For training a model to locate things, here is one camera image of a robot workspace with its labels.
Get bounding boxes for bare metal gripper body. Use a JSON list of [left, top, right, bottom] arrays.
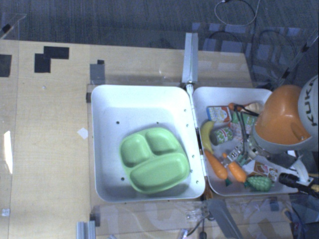
[[235, 143, 271, 165]]

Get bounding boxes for orange carrot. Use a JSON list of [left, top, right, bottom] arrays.
[[222, 153, 248, 183], [204, 149, 233, 187]]

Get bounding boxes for white and brown carton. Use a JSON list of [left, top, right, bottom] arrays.
[[242, 159, 279, 182]]

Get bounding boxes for green and white can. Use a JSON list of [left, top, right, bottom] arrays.
[[209, 126, 234, 146]]

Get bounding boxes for green and white carton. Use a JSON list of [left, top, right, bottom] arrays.
[[229, 110, 258, 135]]

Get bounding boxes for green grapes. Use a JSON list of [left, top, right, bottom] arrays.
[[243, 175, 275, 193]]

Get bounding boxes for yellow banana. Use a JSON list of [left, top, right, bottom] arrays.
[[200, 120, 216, 154]]

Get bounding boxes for blue and orange carton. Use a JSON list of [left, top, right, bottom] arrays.
[[206, 105, 233, 123]]

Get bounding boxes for beige toy bread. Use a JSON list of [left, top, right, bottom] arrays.
[[245, 102, 264, 113]]

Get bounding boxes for white plastic tray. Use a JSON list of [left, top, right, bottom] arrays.
[[193, 86, 300, 197], [91, 84, 206, 204]]

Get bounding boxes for green divided plate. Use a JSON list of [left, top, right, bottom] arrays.
[[119, 127, 191, 195]]

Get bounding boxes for black cylinder on white bracket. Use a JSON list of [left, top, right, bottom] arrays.
[[278, 155, 315, 192]]

